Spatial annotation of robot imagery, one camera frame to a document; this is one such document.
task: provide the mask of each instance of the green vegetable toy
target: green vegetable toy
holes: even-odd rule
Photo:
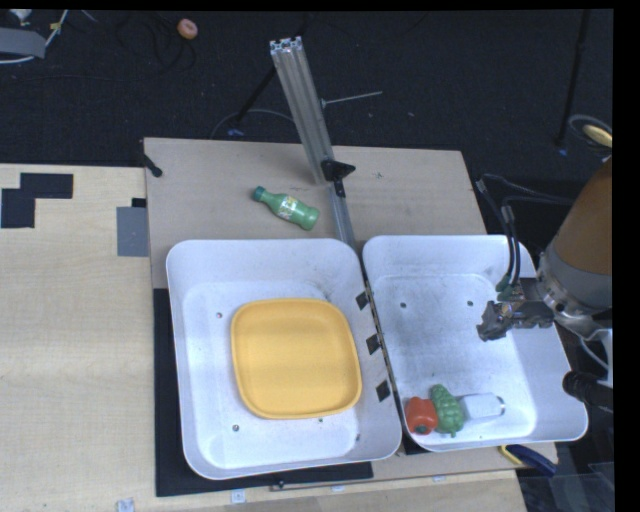
[[[464,413],[458,401],[442,384],[436,384],[431,388],[431,400],[438,414],[436,431],[456,437],[456,432],[464,426]]]

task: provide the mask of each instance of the plate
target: plate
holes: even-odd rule
[[[345,411],[362,392],[349,322],[319,299],[269,299],[241,306],[231,323],[231,351],[240,396],[268,419]]]

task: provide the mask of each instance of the black clamp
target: black clamp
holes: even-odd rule
[[[322,168],[324,179],[327,181],[333,181],[333,184],[336,188],[336,195],[339,197],[346,197],[342,179],[355,171],[355,166],[344,164],[342,162],[336,162],[335,160],[327,158],[326,160],[320,162],[320,167]]]

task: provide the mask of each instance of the toy tomato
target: toy tomato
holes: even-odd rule
[[[428,398],[412,397],[404,408],[409,432],[429,434],[438,426],[436,407]]]

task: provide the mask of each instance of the wooden table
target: wooden table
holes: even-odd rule
[[[161,178],[141,168],[0,165],[0,188],[18,188],[21,172],[74,176],[72,199],[36,200],[35,228],[0,229],[0,511],[231,504],[230,491],[155,495],[152,290],[166,286],[164,254],[180,239],[301,236],[266,210],[255,214],[263,205],[246,195],[252,187],[320,206],[326,197],[298,145],[147,139],[145,151]],[[345,185],[359,244],[376,234],[484,233],[460,153],[334,151],[357,167]],[[116,209],[144,197],[150,257],[118,256]],[[334,234],[330,219],[317,228],[308,236]],[[536,449],[556,457],[552,443]],[[400,450],[373,467],[372,480],[337,487],[246,489],[234,509],[526,510],[496,449]]]

